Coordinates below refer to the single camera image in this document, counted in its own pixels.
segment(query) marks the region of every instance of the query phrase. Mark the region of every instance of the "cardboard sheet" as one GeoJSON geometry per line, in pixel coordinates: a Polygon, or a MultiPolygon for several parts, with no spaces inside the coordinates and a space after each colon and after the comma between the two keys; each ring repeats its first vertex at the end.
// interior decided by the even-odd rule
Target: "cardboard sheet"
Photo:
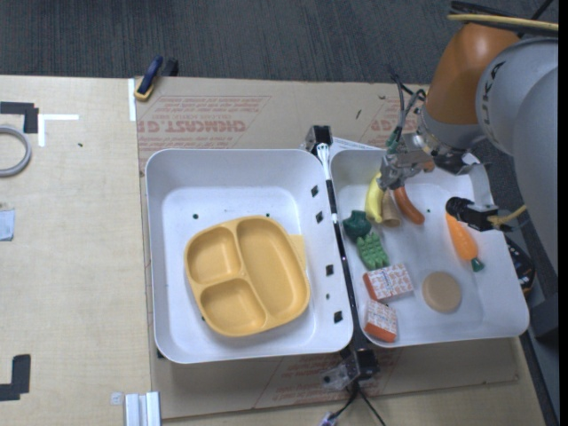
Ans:
{"type": "MultiPolygon", "coordinates": [[[[334,137],[384,146],[398,109],[394,84],[161,78],[150,100],[137,103],[149,323],[151,270],[142,177],[153,153],[172,147],[296,148],[312,125],[329,125],[334,137]]],[[[406,130],[415,130],[416,123],[411,113],[406,130]]],[[[376,349],[381,372],[365,382],[366,391],[378,396],[511,382],[517,377],[511,346],[511,340],[498,339],[376,349]]],[[[152,333],[150,347],[152,385],[162,393],[164,418],[347,396],[321,388],[321,373],[340,362],[335,354],[180,366],[159,358],[152,333]]]]}

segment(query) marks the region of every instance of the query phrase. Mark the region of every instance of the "toy banana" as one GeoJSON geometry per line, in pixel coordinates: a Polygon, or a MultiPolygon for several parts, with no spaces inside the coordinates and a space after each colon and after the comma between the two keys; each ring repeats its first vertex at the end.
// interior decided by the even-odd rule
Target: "toy banana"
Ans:
{"type": "Polygon", "coordinates": [[[377,173],[367,189],[365,196],[365,214],[369,221],[373,220],[377,224],[383,221],[382,206],[384,191],[379,187],[376,180],[381,176],[381,172],[377,173]]]}

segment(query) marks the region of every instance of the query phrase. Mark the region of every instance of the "gray ring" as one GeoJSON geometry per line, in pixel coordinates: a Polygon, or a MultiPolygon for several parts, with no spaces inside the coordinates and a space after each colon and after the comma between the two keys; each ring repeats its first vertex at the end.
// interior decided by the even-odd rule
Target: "gray ring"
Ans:
{"type": "Polygon", "coordinates": [[[28,165],[29,159],[32,156],[32,146],[29,143],[28,137],[21,131],[11,128],[10,126],[0,126],[0,134],[10,134],[15,138],[21,140],[22,144],[26,148],[26,152],[24,153],[24,157],[18,164],[8,169],[0,169],[0,178],[2,177],[11,177],[13,175],[19,174],[24,170],[24,168],[28,165]]]}

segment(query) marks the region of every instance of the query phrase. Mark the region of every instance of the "dark gray fabric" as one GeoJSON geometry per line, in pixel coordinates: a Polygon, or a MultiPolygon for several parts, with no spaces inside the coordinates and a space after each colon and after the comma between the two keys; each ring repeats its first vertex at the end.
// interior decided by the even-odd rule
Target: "dark gray fabric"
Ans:
{"type": "MultiPolygon", "coordinates": [[[[452,0],[0,0],[0,74],[132,77],[156,54],[180,75],[298,81],[428,83],[459,22],[452,0]]],[[[462,0],[531,17],[544,0],[462,0]]],[[[558,0],[541,16],[558,22],[558,0]]],[[[512,160],[488,144],[495,201],[522,204],[512,160]]],[[[523,228],[545,297],[557,276],[531,224],[523,228]]],[[[535,386],[549,424],[530,344],[535,386]]]]}

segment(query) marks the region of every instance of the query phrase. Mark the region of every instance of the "orange carrot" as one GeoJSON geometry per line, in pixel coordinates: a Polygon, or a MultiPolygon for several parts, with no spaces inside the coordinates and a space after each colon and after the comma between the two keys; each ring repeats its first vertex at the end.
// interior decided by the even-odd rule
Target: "orange carrot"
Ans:
{"type": "Polygon", "coordinates": [[[458,256],[470,262],[474,272],[481,270],[484,265],[477,258],[477,244],[468,230],[449,213],[446,213],[446,222],[458,256]]]}
{"type": "Polygon", "coordinates": [[[414,206],[414,204],[408,199],[408,194],[406,194],[406,189],[401,186],[395,189],[392,194],[394,195],[394,200],[396,201],[400,212],[410,219],[415,224],[424,223],[424,215],[414,206]]]}

